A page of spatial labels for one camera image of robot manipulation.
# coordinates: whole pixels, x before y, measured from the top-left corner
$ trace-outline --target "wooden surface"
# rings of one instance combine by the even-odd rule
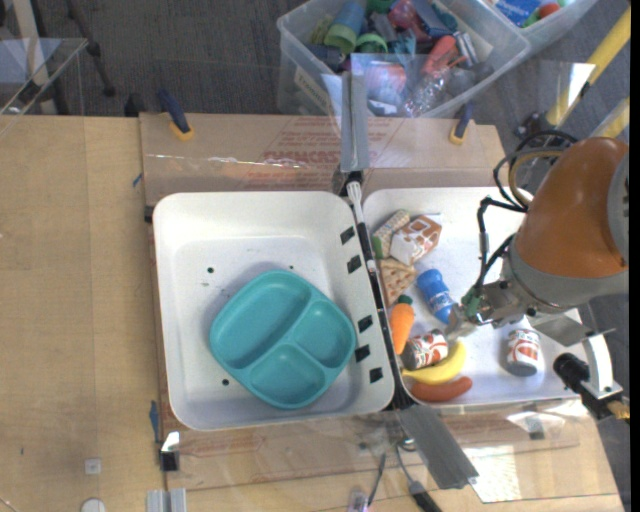
[[[165,483],[148,416],[158,359],[141,172],[136,119],[25,117],[0,139],[0,497],[21,512],[79,510],[90,497],[144,511]],[[594,423],[575,425],[579,442],[513,456],[525,501],[482,509],[623,510]],[[92,458],[99,474],[86,474]],[[191,491],[188,510],[344,510],[374,477]],[[405,494],[390,467],[375,510],[417,510]],[[481,507],[469,486],[433,497],[443,510]]]

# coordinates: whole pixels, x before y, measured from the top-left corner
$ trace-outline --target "white tray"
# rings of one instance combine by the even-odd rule
[[[340,414],[377,412],[389,403],[393,378],[351,208],[327,192],[175,194],[153,214],[169,400],[176,417],[196,430],[215,430]],[[358,256],[360,268],[347,263]],[[208,348],[222,306],[264,271],[284,269],[316,286],[353,321],[355,356],[313,404],[271,407],[234,381]],[[359,333],[358,321],[373,324]],[[371,382],[370,372],[381,378]]]
[[[363,212],[371,232],[401,208],[408,210],[412,218],[422,213],[439,214],[438,219],[442,223],[440,241],[433,252],[419,260],[418,264],[424,265],[425,269],[440,270],[453,299],[459,301],[475,282],[480,271],[476,212],[480,201],[488,195],[496,200],[501,199],[496,188],[387,189],[368,196]],[[490,207],[485,214],[490,252],[515,233],[522,220],[522,214]],[[500,268],[501,260],[498,260],[485,282],[498,279]],[[416,310],[412,335],[446,327],[429,312],[417,285],[412,285],[406,294],[413,298]],[[578,319],[577,312],[568,314]],[[502,364],[505,339],[514,328],[512,325],[496,330],[485,325],[464,337],[467,360],[462,374],[472,378],[473,387],[457,399],[439,407],[484,406],[576,396],[564,388],[552,365],[555,358],[565,352],[586,360],[582,345],[567,348],[540,333],[539,371],[531,377],[516,377]]]

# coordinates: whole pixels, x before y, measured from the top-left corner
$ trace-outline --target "sausage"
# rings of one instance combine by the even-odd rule
[[[425,402],[446,402],[466,393],[473,386],[471,377],[462,376],[444,384],[425,384],[416,382],[411,387],[411,394]]]

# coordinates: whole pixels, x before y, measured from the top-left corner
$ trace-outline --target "teal plate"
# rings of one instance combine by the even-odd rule
[[[356,346],[347,316],[305,279],[265,272],[236,293],[211,324],[209,348],[251,393],[280,409],[317,400]]]

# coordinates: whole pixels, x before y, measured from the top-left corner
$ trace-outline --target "soda can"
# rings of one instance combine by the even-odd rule
[[[507,370],[518,377],[529,377],[538,371],[540,336],[530,329],[509,333]]]
[[[442,361],[449,355],[449,345],[444,334],[434,329],[422,336],[415,336],[407,340],[404,351],[400,355],[405,368],[417,370]]]

